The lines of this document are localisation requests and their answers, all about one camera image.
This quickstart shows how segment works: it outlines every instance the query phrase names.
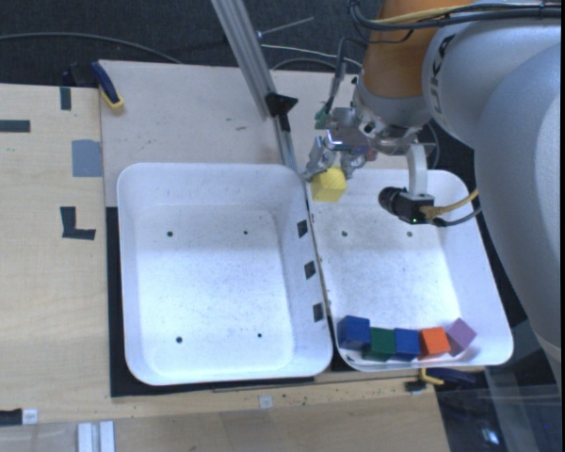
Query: yellow cube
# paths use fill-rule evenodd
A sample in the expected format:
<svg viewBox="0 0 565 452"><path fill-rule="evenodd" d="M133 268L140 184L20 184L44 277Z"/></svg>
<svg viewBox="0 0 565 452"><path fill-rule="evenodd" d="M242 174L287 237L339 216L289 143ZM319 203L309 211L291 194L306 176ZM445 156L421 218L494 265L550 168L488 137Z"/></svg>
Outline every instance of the yellow cube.
<svg viewBox="0 0 565 452"><path fill-rule="evenodd" d="M337 202L346 189L346 176L341 168L329 168L320 172L310 182L314 201Z"/></svg>

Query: robotic arm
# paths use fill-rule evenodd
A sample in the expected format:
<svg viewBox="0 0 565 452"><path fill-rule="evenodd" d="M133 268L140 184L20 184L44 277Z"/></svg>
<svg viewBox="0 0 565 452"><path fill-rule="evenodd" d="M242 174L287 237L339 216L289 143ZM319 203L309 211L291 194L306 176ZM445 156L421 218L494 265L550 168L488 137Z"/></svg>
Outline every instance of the robotic arm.
<svg viewBox="0 0 565 452"><path fill-rule="evenodd" d="M332 108L335 74L304 178L337 154L347 179L378 153L406 155L408 188L383 189L379 203L411 224L443 225L429 213L418 133L434 119L471 147L492 242L561 390L560 4L384 0L372 21L349 0L349 11L371 30L363 69L350 107Z"/></svg>

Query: dark background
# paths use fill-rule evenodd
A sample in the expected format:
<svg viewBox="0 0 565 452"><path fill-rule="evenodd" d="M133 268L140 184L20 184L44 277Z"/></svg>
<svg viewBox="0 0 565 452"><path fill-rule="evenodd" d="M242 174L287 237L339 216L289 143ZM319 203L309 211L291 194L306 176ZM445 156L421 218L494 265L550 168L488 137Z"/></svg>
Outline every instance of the dark background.
<svg viewBox="0 0 565 452"><path fill-rule="evenodd" d="M356 36L347 14L347 0L244 1L255 29L260 31L313 18L307 24L266 34L264 44L332 55L342 37ZM374 16L379 3L373 1L370 5L372 8L366 5L363 11ZM44 32L78 35L37 35ZM126 42L154 49L167 57ZM349 46L348 50L349 57L362 60L359 48ZM295 57L333 62L330 58L291 50L265 48L264 53L271 67ZM89 63L98 59L236 65L210 0L0 0L0 83L60 86L64 84L62 74L76 64L81 75L78 83L93 85ZM325 65L307 61L288 64L286 68L331 72ZM348 70L357 72L351 66ZM323 98L326 92L328 89L323 89ZM438 168L458 174L469 189L475 188L471 150L441 131L438 138ZM477 219L508 322L514 327L526 320L525 312L495 254L484 217ZM554 382L541 352L529 356L526 363L515 365L514 372L524 385Z"/></svg>

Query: wooden table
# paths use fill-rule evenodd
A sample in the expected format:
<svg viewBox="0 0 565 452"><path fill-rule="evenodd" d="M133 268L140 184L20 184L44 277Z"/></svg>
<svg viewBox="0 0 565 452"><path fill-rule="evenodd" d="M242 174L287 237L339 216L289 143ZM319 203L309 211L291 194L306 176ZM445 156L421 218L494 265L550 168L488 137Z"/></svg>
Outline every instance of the wooden table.
<svg viewBox="0 0 565 452"><path fill-rule="evenodd" d="M148 66L156 73L174 67L188 75L205 72ZM218 72L207 74L207 86L223 85ZM183 123L195 125L198 135L211 130L212 138L212 120L233 111L234 102L248 99L238 69L222 70L221 75L227 85L233 79L239 89L230 108L210 112L213 103L198 109L185 106L184 96L177 101L188 119ZM302 103L311 100L290 115L292 129L306 127L306 121L312 126L322 96L310 85L318 84L326 94L330 77L283 71L275 77L280 92L296 91ZM197 88L191 91L196 94ZM351 88L342 92L347 97ZM129 95L130 103L134 98ZM60 88L0 84L0 121L29 121L30 130L0 131L0 410L37 410L39 419L36 426L0 428L0 450L11 450L14 444L22 450L21 444L31 444L32 437L36 444L61 437L60 450L70 450L78 422L102 420L115 420L118 450L147 450L148 445L151 450L171 450L169 444L177 444L176 450L240 450L250 444L277 444L273 450L347 450L349 443L354 449L378 450L383 442L391 449L403 444L410 450L448 450L431 386L418 395L405 389L414 371L327 371L303 384L111 397L105 206L109 200L113 205L114 174L109 172L117 152L115 134L105 129L112 128L107 121L116 116L106 114L111 111L96 89L71 89L71 109L61 108L62 99ZM269 126L254 112L218 122L220 130L228 124L236 133L236 145L239 139L249 142L251 132ZM155 114L145 115L155 119ZM253 125L261 127L251 130ZM301 165L314 136L311 128L294 140ZM278 162L274 136L259 139L263 154L255 154L255 160ZM73 141L82 140L102 145L105 178L73 175ZM216 142L222 145L210 148L214 161L230 154L225 139ZM139 143L135 159L142 157ZM205 159L196 150L188 152L188 158ZM129 156L121 153L117 162ZM404 166L384 159L378 165ZM96 230L94 239L62 237L63 206L75 207L76 227ZM260 408L264 396L269 396L270 408Z"/></svg>

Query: blue and yellow clamp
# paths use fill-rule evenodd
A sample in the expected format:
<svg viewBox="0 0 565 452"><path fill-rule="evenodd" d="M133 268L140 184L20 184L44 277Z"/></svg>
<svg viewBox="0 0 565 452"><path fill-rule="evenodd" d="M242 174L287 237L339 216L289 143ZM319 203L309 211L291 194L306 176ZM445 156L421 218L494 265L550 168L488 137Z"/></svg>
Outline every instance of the blue and yellow clamp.
<svg viewBox="0 0 565 452"><path fill-rule="evenodd" d="M96 80L98 80L99 88L101 89L101 96L109 107L117 109L123 105L123 98L115 89L113 82L109 78L106 70L98 62L91 62L90 68Z"/></svg>

